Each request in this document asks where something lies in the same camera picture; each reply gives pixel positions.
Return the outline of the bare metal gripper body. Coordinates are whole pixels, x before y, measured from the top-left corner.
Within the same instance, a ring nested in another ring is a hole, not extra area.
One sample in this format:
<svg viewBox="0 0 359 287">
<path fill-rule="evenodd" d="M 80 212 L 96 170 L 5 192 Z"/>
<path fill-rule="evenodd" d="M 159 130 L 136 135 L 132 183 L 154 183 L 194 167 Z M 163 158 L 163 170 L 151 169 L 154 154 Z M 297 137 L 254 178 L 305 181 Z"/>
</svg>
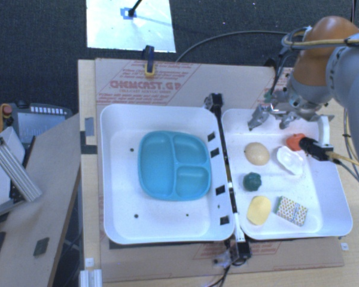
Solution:
<svg viewBox="0 0 359 287">
<path fill-rule="evenodd" d="M 271 114 L 277 120 L 281 120 L 282 115 L 287 112 L 294 112 L 297 115 L 295 120 L 304 119 L 308 122 L 318 121 L 320 115 L 317 112 L 323 106 L 327 106 L 332 98 L 331 95 L 328 95 L 319 97 L 317 102 L 312 102 L 292 90 L 275 90 L 268 95 L 268 100 L 273 108 Z"/>
</svg>

